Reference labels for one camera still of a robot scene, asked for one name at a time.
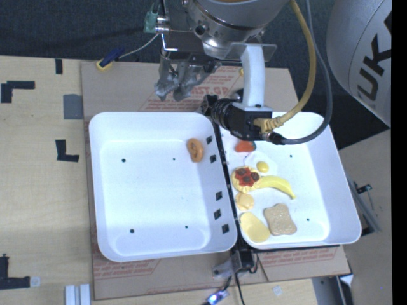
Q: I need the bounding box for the black block with thin wires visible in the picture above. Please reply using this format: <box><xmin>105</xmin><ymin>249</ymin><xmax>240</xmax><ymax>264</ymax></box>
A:
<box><xmin>233</xmin><ymin>247</ymin><xmax>259</xmax><ymax>273</ymax></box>

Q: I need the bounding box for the white plastic tray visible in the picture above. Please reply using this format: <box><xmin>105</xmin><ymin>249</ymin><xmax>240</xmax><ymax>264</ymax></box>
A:
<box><xmin>216</xmin><ymin>111</ymin><xmax>362</xmax><ymax>250</ymax></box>
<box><xmin>88</xmin><ymin>111</ymin><xmax>238</xmax><ymax>262</ymax></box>

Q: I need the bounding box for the white fried egg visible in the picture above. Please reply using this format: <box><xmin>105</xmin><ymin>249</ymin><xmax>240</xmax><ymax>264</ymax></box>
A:
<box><xmin>242</xmin><ymin>151</ymin><xmax>278</xmax><ymax>176</ymax></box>

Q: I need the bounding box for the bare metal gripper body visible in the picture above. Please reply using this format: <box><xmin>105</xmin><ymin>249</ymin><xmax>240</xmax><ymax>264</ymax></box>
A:
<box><xmin>160</xmin><ymin>19</ymin><xmax>266</xmax><ymax>73</ymax></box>

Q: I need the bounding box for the black cylinder on white bracket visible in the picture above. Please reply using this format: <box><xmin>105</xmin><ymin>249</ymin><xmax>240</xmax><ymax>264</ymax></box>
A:
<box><xmin>209</xmin><ymin>42</ymin><xmax>277</xmax><ymax>142</ymax></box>

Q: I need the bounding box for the yellow banana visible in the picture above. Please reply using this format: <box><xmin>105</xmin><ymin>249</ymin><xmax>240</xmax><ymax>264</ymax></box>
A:
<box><xmin>254</xmin><ymin>175</ymin><xmax>297</xmax><ymax>201</ymax></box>

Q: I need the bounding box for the yellow oval slice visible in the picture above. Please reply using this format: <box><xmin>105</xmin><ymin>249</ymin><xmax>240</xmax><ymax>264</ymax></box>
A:
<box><xmin>239</xmin><ymin>211</ymin><xmax>272</xmax><ymax>244</ymax></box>

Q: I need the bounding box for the thin black rod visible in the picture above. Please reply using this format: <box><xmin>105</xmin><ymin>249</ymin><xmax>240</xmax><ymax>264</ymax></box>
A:
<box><xmin>210</xmin><ymin>119</ymin><xmax>244</xmax><ymax>250</ymax></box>

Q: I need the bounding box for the beige bread slice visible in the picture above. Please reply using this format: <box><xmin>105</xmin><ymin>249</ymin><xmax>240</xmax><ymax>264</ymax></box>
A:
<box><xmin>263</xmin><ymin>203</ymin><xmax>298</xmax><ymax>237</ymax></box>

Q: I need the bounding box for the orange carrot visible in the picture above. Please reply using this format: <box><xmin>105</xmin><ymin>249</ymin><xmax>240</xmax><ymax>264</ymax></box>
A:
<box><xmin>235</xmin><ymin>140</ymin><xmax>257</xmax><ymax>153</ymax></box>

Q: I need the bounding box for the pizza slice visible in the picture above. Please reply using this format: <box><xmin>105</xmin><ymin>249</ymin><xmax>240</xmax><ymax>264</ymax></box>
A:
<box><xmin>230</xmin><ymin>166</ymin><xmax>262</xmax><ymax>194</ymax></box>

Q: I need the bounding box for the orange pretzel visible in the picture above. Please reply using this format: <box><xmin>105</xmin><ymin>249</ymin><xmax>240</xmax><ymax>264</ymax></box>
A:
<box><xmin>186</xmin><ymin>137</ymin><xmax>205</xmax><ymax>163</ymax></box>

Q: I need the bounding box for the yellow biscuit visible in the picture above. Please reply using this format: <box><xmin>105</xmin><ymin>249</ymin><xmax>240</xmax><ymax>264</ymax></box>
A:
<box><xmin>235</xmin><ymin>191</ymin><xmax>255</xmax><ymax>212</ymax></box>

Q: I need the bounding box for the brown cardboard board red print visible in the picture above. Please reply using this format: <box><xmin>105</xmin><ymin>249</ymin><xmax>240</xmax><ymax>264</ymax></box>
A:
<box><xmin>81</xmin><ymin>61</ymin><xmax>352</xmax><ymax>301</ymax></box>

